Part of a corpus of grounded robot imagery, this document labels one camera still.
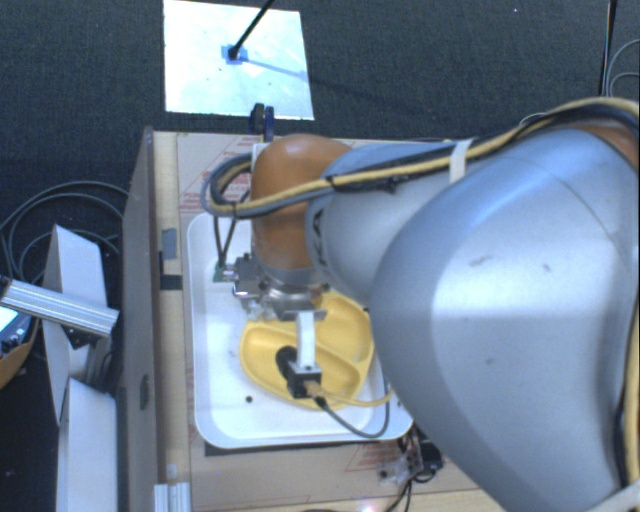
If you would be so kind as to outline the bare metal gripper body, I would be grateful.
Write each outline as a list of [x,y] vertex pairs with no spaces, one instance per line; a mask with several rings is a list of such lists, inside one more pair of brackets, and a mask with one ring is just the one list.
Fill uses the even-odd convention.
[[232,292],[251,320],[295,321],[304,311],[323,319],[326,314],[320,304],[328,289],[319,272],[311,268],[276,268],[254,254],[245,254],[234,263]]

